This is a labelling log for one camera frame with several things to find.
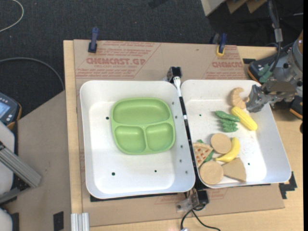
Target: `black device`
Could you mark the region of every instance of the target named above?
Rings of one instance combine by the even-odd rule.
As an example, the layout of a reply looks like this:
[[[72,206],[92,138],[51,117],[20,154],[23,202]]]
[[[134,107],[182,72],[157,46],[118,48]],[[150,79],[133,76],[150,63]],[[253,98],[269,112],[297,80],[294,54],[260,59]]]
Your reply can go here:
[[[14,99],[0,92],[0,121],[10,130],[21,116],[21,106]]]

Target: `toy food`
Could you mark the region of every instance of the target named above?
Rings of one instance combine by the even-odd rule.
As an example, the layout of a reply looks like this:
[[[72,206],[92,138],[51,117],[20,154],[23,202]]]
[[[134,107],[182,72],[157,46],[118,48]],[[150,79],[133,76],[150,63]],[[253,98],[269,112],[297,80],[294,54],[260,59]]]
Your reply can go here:
[[[240,97],[240,93],[243,91],[244,91],[243,88],[237,87],[237,88],[234,88],[231,92],[231,104],[233,106],[238,106],[241,109],[246,108],[246,103]]]
[[[227,114],[226,112],[223,112],[221,110],[215,111],[215,114],[222,119],[228,119],[228,120],[235,121],[235,122],[240,121],[240,119],[237,116]]]
[[[224,128],[232,128],[232,127],[236,128],[237,124],[236,123],[234,123],[234,124],[222,123],[222,126]]]
[[[200,178],[209,185],[218,184],[223,178],[223,169],[218,162],[208,161],[201,165]]]
[[[228,124],[228,125],[235,125],[237,126],[237,124],[235,123],[235,121],[231,121],[231,120],[228,120],[228,119],[221,119],[220,122],[222,124]]]
[[[225,176],[239,181],[246,181],[246,170],[239,157],[229,163],[224,164],[222,169]]]
[[[215,152],[226,154],[231,150],[232,144],[229,137],[223,133],[216,133],[211,137],[211,145]]]
[[[235,132],[238,130],[237,125],[222,124],[222,130],[226,133]]]
[[[197,167],[199,167],[203,162],[207,162],[212,159],[213,148],[208,144],[204,143],[193,143],[194,155],[196,157]]]
[[[241,147],[239,140],[236,137],[234,137],[231,141],[231,144],[232,144],[231,150],[227,154],[224,154],[223,156],[216,157],[215,161],[221,161],[221,162],[228,163],[232,161],[238,155],[238,153],[240,152],[240,147]]]
[[[256,122],[248,114],[246,114],[245,111],[242,110],[240,107],[237,106],[233,107],[231,109],[231,113],[232,115],[239,117],[240,123],[242,123],[249,130],[255,131],[258,128]]]

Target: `cardboard sheet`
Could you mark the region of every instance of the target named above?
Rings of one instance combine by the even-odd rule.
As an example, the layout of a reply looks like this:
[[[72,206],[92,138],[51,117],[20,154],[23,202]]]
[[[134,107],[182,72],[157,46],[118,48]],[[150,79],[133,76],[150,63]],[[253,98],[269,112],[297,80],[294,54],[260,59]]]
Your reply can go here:
[[[155,42],[98,41],[89,53],[89,40],[74,40],[80,171],[83,212],[91,226],[181,218],[176,203],[184,194],[91,202],[85,184],[83,131],[79,90],[89,80],[162,80],[171,66],[180,66],[188,79],[247,79],[236,46],[226,46],[217,57],[216,45]],[[283,208],[278,184],[207,191],[210,204],[200,215],[217,215]]]

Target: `dark carpet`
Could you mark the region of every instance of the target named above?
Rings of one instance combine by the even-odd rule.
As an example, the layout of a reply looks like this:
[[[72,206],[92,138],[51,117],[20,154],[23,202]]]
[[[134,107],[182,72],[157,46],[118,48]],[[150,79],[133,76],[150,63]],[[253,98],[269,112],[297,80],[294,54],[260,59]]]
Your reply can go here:
[[[200,0],[18,0],[23,19],[0,32],[0,60],[27,57],[52,66],[64,81],[63,40],[90,39],[94,26],[99,40],[175,43],[210,42],[226,33],[227,43],[266,46],[274,33],[266,5],[250,13],[243,5],[230,14],[225,3],[208,17]],[[282,18],[283,45],[303,29],[303,0],[275,0]],[[0,0],[0,30],[14,23],[21,8]],[[23,116],[62,91],[56,74],[27,60],[0,63],[0,91],[17,100]]]

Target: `white cable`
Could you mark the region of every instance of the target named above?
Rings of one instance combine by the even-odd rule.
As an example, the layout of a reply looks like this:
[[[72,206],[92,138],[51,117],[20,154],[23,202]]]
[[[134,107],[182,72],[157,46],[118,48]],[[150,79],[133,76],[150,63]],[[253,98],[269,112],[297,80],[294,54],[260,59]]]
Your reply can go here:
[[[181,93],[181,79],[178,76],[173,77],[173,83],[175,85],[175,87],[177,88],[178,91],[178,96],[181,97],[182,93]]]
[[[14,2],[16,2],[16,3],[21,7],[22,14],[21,14],[20,18],[18,19],[18,21],[16,21],[16,22],[13,23],[12,25],[10,25],[10,26],[8,26],[8,27],[6,27],[6,28],[4,28],[4,29],[0,29],[0,32],[3,32],[3,31],[5,31],[5,30],[11,28],[12,26],[15,26],[15,25],[16,25],[18,22],[20,22],[21,19],[24,17],[24,7],[22,6],[22,4],[21,4],[19,1],[17,1],[17,0],[9,0],[9,1],[14,1]]]

